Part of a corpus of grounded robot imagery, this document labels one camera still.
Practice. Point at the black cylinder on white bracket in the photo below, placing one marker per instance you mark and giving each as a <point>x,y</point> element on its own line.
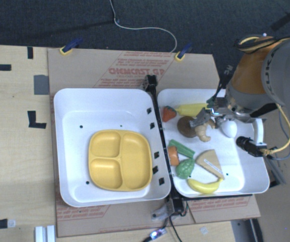
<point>249,145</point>

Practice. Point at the tan croissant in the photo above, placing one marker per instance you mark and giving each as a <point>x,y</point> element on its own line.
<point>202,132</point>

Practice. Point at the brown round toy food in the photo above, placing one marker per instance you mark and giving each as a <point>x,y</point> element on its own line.
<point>183,128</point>

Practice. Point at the orange carrot with green top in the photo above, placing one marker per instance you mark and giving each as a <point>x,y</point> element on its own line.
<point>173,155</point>

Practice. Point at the white plastic tray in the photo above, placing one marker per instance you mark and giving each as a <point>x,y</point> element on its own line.
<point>238,165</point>
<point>74,147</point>

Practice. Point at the brown cardboard board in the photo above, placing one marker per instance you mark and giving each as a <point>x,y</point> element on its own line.
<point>84,69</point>

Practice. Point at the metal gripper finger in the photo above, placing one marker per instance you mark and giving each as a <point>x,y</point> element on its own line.
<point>220,122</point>
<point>200,117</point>

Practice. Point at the yellow corn cob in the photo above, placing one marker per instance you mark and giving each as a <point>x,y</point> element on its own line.
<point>188,110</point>

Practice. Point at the yellow banana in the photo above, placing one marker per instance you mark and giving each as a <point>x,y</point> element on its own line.
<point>202,186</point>

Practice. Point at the tan cheese wedge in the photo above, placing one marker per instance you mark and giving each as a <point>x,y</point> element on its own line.
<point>210,161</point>

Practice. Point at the green artichoke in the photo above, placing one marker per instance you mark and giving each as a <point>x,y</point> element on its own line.
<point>185,169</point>

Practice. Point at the red strawberry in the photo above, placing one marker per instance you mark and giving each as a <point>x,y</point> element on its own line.
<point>168,114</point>

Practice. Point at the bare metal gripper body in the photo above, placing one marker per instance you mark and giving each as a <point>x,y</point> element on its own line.
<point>231,111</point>

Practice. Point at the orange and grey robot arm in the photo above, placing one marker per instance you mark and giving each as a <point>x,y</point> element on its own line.
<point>250,69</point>

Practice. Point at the yellow divided plate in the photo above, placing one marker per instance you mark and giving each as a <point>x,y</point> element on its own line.
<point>134,155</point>

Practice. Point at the white egg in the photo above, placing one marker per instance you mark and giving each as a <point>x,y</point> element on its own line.
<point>230,129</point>

